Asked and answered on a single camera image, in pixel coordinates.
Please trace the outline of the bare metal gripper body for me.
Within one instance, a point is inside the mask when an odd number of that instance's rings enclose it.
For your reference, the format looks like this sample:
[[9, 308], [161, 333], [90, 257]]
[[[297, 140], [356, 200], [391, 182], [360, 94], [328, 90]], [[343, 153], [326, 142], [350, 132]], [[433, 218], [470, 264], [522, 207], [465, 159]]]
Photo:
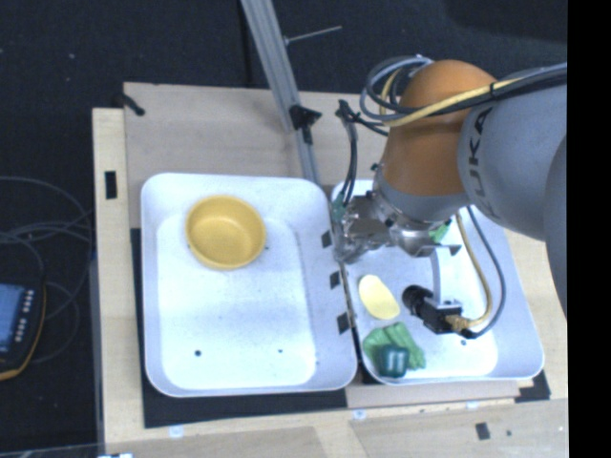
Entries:
[[367, 193], [332, 201], [335, 259], [354, 263], [369, 251], [397, 247], [409, 256], [427, 257], [449, 230], [451, 222], [416, 221], [391, 206], [380, 194]]

